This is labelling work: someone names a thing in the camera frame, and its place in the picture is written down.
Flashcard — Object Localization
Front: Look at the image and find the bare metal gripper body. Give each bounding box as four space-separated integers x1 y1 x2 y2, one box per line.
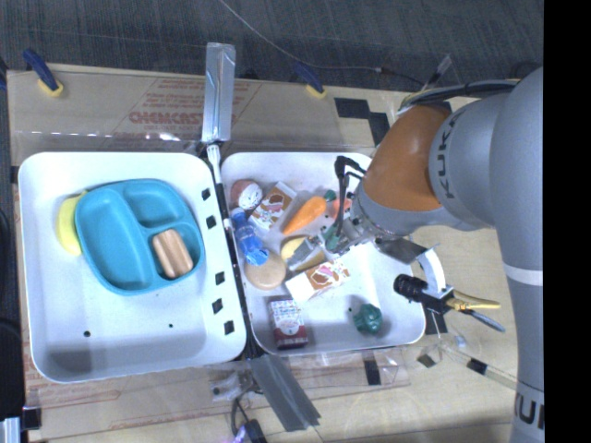
324 216 385 256

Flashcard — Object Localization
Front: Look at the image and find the white carton with orange print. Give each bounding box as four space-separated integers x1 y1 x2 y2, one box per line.
283 257 352 304

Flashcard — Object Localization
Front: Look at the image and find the orange carrot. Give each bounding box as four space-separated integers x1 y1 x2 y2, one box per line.
282 189 339 237

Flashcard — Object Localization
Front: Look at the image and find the tan round biscuit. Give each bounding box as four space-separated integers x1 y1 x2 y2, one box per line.
243 251 288 292

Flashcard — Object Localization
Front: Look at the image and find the white carton with brown print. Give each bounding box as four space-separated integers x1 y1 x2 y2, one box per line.
247 181 298 235

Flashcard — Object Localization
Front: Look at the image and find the blue plastic bottle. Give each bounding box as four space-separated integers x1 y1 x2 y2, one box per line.
229 207 271 268

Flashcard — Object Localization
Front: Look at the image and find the white plastic tray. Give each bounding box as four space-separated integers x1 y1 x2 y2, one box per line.
17 150 247 384
220 150 427 356

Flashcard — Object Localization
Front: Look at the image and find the red and white carton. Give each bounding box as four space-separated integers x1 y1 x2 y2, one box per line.
267 295 310 352

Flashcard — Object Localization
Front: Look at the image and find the brown and white doughnut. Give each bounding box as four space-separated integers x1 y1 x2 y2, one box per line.
229 178 264 212

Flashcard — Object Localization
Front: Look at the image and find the green broccoli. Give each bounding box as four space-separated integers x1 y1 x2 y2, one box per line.
352 303 384 337

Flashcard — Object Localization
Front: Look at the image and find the brown sausage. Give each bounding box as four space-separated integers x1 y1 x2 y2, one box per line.
151 228 195 281

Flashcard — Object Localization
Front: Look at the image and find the blue divided plate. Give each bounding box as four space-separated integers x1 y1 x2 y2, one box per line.
73 178 206 297

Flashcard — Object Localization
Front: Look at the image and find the brown cardboard board red print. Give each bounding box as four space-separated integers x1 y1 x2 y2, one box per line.
6 65 413 442

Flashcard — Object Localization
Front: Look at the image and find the yellow banana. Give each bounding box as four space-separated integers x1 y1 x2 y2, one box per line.
56 191 90 257

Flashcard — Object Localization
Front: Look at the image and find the black cylinder on white bracket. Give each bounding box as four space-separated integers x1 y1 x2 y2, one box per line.
392 246 456 316

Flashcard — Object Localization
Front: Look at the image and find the black block with thin wires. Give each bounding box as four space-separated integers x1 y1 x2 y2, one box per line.
243 419 269 443

